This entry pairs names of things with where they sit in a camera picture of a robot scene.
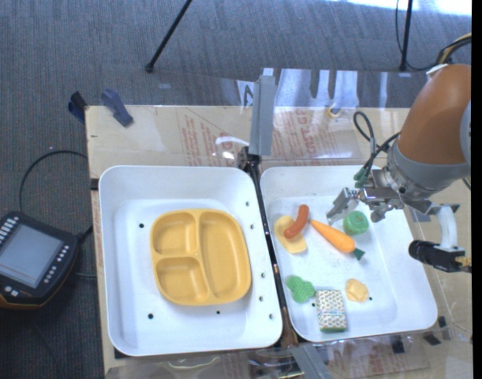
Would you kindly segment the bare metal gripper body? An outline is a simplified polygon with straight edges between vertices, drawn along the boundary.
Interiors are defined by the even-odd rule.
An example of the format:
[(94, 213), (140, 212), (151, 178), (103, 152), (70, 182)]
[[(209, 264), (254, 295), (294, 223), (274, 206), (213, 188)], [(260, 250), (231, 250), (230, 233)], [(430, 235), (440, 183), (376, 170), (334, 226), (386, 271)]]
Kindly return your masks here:
[(368, 174), (357, 173), (357, 197), (373, 212), (388, 212), (405, 206), (419, 212), (430, 212), (432, 189), (420, 186), (398, 170), (372, 168)]

